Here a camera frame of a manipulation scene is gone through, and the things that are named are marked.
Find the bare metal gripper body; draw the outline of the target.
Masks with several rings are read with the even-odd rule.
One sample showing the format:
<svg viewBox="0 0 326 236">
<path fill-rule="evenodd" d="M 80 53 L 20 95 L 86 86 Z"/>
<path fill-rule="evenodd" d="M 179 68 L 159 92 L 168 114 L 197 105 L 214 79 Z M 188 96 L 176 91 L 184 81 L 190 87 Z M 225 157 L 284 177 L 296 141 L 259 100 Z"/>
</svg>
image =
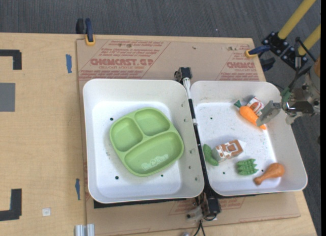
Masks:
<svg viewBox="0 0 326 236">
<path fill-rule="evenodd" d="M 320 90 L 305 82 L 300 88 L 289 86 L 281 92 L 282 109 L 291 117 L 320 113 Z"/>
</svg>

